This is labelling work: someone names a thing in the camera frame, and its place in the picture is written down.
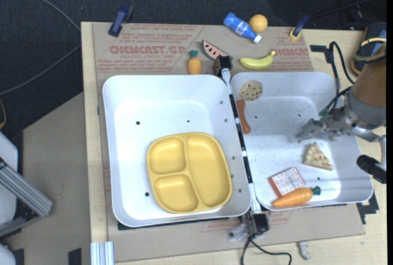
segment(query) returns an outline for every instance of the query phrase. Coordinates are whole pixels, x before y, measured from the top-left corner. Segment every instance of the bottle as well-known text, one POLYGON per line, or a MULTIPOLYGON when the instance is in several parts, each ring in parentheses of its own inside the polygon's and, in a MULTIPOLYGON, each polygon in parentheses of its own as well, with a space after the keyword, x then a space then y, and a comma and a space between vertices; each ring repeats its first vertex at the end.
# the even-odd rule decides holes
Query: bottle
POLYGON ((262 38, 261 35, 253 32, 250 25, 236 17, 233 13, 229 13, 227 17, 225 17, 224 25, 232 29, 237 35, 250 38, 256 44, 258 44, 262 38))

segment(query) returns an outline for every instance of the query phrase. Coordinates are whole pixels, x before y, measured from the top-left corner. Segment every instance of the bottle label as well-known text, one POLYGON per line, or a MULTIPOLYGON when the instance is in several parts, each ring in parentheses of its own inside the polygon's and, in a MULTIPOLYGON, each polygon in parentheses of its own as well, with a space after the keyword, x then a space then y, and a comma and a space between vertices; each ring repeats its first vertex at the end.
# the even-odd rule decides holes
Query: bottle label
POLYGON ((237 33, 237 35, 243 36, 245 30, 247 30, 247 24, 245 22, 240 22, 238 27, 235 29, 235 33, 237 33))

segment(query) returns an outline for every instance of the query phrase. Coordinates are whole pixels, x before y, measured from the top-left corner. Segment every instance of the yellow plate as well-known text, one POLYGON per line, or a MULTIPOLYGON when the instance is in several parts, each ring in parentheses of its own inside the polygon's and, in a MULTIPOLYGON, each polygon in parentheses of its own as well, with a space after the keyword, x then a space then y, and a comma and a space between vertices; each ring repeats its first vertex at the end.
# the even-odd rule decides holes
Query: yellow plate
POLYGON ((188 132, 154 141, 147 151, 154 196, 171 213, 194 213, 224 205, 232 195, 227 160, 218 141, 188 132))

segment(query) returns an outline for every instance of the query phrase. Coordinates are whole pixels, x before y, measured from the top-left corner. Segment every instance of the banana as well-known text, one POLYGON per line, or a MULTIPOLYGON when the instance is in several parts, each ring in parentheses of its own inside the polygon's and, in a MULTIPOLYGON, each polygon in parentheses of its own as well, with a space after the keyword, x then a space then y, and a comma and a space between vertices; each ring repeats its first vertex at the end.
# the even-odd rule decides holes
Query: banana
POLYGON ((271 51, 266 57, 262 59, 241 58, 240 63, 242 66, 250 70, 262 70, 270 67, 273 63, 275 51, 271 51))

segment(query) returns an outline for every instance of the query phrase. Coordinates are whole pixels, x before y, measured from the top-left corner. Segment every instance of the dark carpet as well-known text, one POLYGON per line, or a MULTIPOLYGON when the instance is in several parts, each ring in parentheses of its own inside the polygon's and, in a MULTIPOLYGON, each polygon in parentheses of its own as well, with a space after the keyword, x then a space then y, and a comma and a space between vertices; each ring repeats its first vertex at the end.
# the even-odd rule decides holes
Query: dark carpet
MULTIPOLYGON (((357 1, 48 0, 77 26, 81 21, 114 21, 121 5, 134 7, 135 23, 218 25, 233 12, 244 20, 262 13, 271 26, 294 26, 305 13, 315 15, 357 1)), ((386 5, 387 0, 372 0, 351 6, 311 19, 306 28, 364 29, 373 21, 386 21, 386 5)), ((80 32, 46 2, 0 0, 0 33, 0 98, 7 112, 2 131, 12 137, 83 90, 80 49, 34 78, 80 45, 80 32)))

